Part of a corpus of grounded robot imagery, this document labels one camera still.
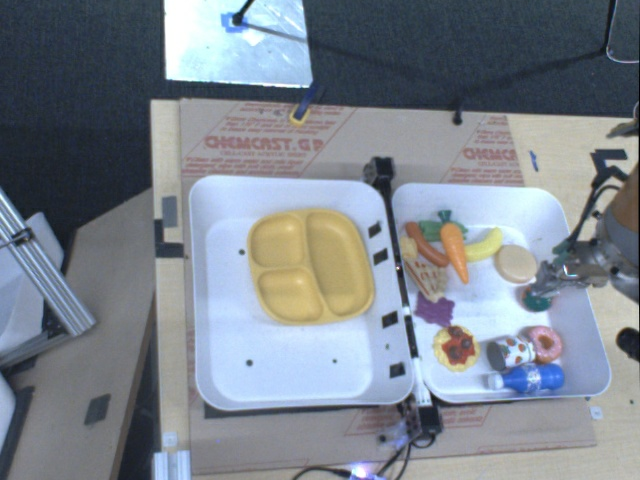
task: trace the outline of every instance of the orange carrot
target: orange carrot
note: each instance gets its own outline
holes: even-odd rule
[[[442,227],[440,228],[440,240],[442,246],[451,265],[458,273],[460,280],[467,284],[469,283],[469,270],[467,269],[467,256],[464,252],[464,238],[460,228],[451,222],[451,211],[443,210],[438,212],[438,216],[442,221]]]
[[[449,258],[425,240],[417,222],[407,222],[404,229],[407,235],[416,241],[418,252],[425,260],[430,261],[438,267],[446,267],[449,264]]]

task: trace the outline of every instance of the yellow plate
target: yellow plate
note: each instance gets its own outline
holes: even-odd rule
[[[247,249],[260,304],[281,323],[346,320],[373,302],[362,238],[342,213],[305,209],[269,215],[252,226]]]

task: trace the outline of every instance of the toy tart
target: toy tart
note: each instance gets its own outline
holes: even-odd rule
[[[471,368],[480,357],[480,345],[473,334],[461,325],[440,329],[433,339],[438,361],[452,372]]]

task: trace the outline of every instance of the sausage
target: sausage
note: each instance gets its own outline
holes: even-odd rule
[[[404,229],[407,235],[416,241],[418,252],[424,259],[438,267],[446,267],[449,264],[449,258],[424,239],[417,222],[407,222]]]

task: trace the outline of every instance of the toy cup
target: toy cup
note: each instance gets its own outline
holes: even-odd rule
[[[487,346],[487,357],[494,370],[502,371],[521,364],[532,363],[536,358],[533,343],[524,336],[505,336]]]

